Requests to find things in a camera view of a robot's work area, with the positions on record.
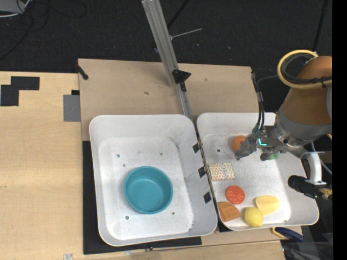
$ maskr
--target green light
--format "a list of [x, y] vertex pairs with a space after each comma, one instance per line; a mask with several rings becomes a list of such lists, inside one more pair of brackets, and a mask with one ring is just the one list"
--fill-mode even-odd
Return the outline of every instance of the green light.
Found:
[[267, 144], [262, 144], [260, 139], [258, 139], [258, 142], [261, 146], [267, 146]]

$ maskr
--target teal bowl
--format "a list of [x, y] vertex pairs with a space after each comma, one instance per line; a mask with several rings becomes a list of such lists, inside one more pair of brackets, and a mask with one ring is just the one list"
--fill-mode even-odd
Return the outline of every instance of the teal bowl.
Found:
[[132, 170], [124, 181], [124, 195], [136, 211], [155, 214], [163, 211], [172, 200], [172, 183], [161, 170], [143, 166]]

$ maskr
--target yellow object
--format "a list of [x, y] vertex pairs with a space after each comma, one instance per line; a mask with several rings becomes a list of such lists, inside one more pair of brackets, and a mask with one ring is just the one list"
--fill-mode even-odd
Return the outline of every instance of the yellow object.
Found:
[[264, 216], [277, 211], [279, 203], [275, 196], [261, 196], [255, 199], [256, 206]]
[[258, 208], [247, 207], [244, 218], [250, 226], [262, 226], [263, 216]]
[[273, 234], [275, 234], [276, 236], [280, 237], [280, 238], [284, 238], [284, 236], [281, 234], [281, 233], [278, 233], [276, 230], [275, 230], [275, 227], [272, 227], [271, 228], [271, 232]]

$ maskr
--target orange ball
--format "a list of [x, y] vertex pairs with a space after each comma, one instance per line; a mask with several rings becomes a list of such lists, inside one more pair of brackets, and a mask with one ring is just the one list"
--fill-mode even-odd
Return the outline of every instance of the orange ball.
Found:
[[246, 137], [243, 135], [238, 135], [232, 140], [232, 149], [234, 151], [238, 151], [240, 149], [241, 144], [245, 141]]

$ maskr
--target wooden board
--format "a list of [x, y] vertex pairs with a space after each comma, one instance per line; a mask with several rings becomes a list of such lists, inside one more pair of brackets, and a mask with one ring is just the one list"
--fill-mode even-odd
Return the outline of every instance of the wooden board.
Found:
[[[175, 86], [157, 62], [79, 59], [89, 76], [81, 76], [82, 138], [89, 123], [103, 114], [181, 114]], [[186, 81], [194, 122], [202, 113], [257, 112], [258, 101], [250, 67], [180, 64], [192, 75]]]

